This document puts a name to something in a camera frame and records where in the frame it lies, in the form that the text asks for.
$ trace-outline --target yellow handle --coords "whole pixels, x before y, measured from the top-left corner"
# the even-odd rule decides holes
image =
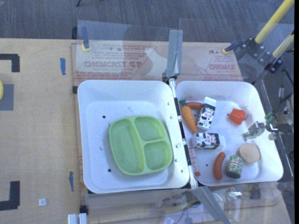
[[[277,11],[273,14],[267,24],[263,27],[260,33],[256,36],[255,41],[258,44],[261,44],[269,33],[273,30],[276,24],[283,18],[286,12],[291,8],[294,4],[295,0],[284,0]]]
[[[2,100],[3,93],[4,93],[4,87],[2,81],[0,81],[0,100]]]
[[[294,34],[288,36],[279,47],[273,52],[273,57],[279,58],[282,53],[288,50],[294,44]]]

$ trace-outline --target black tape marking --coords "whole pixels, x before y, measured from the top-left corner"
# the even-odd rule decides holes
[[[73,94],[78,94],[78,87],[73,85],[72,91]]]
[[[18,54],[0,54],[0,60],[11,60],[11,72],[20,72],[20,57]]]
[[[20,205],[20,181],[10,182],[9,200],[0,202],[0,211],[18,209]]]
[[[182,122],[182,120],[179,120],[179,121],[178,121],[178,124],[179,124],[179,128],[180,128],[180,130],[181,130],[182,138],[185,140],[186,137],[185,137],[185,132],[184,132],[183,122]]]
[[[185,149],[185,153],[186,153],[187,164],[188,164],[188,166],[192,165],[188,145],[185,144],[184,149]]]
[[[176,105],[177,115],[181,115],[181,112],[179,110],[179,104],[178,104],[178,98],[174,98],[174,104]]]

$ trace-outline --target wooden board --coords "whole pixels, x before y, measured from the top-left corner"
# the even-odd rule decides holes
[[[10,182],[20,181],[20,205],[0,211],[2,224],[66,223],[68,214],[79,213],[72,42],[0,39],[1,54],[20,57],[20,72],[0,60],[0,80],[14,85],[13,111],[0,111],[0,202],[9,199]],[[39,207],[42,198],[47,205]]]

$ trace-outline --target toy hot dog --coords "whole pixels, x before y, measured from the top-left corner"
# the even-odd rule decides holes
[[[222,166],[222,162],[225,158],[225,153],[221,152],[218,154],[217,158],[215,159],[214,162],[214,176],[217,180],[221,180],[222,179],[222,170],[221,170],[221,166]]]

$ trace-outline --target green divided plate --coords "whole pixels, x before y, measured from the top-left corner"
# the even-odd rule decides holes
[[[143,175],[167,168],[173,158],[171,142],[163,123],[149,115],[114,121],[109,141],[118,168],[128,175]]]

